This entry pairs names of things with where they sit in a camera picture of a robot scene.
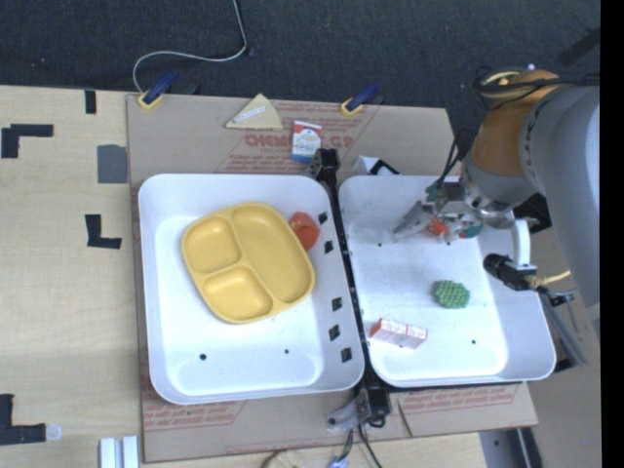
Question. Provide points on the yellow pizza slice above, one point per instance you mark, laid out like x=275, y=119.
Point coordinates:
x=256, y=115

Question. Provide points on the small white plastic piece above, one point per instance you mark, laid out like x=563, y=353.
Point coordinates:
x=366, y=164

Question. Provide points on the green grapes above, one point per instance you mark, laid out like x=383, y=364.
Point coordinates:
x=451, y=294

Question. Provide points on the red white blue carton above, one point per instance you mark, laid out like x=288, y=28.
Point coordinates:
x=306, y=142

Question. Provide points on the orange cup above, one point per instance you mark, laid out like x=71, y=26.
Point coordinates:
x=307, y=232

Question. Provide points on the brown cardboard board, red print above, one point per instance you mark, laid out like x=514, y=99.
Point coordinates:
x=195, y=149

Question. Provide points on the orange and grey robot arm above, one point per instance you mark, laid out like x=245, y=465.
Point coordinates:
x=560, y=164

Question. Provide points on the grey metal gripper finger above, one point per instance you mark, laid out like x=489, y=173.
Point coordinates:
x=453, y=231
x=408, y=222

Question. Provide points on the white plastic tray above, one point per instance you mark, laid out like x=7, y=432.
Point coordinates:
x=253, y=359
x=414, y=271

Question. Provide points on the orange and white carton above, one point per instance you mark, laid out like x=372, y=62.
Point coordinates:
x=397, y=332

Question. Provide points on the yellow divided plate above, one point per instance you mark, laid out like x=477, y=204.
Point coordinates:
x=253, y=251

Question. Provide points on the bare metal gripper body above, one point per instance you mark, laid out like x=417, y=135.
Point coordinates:
x=456, y=200

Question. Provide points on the black cylinder on white bracket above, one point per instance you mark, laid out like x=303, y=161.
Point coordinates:
x=507, y=268

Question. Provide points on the orange and teal packet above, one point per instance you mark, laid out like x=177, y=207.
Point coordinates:
x=436, y=227

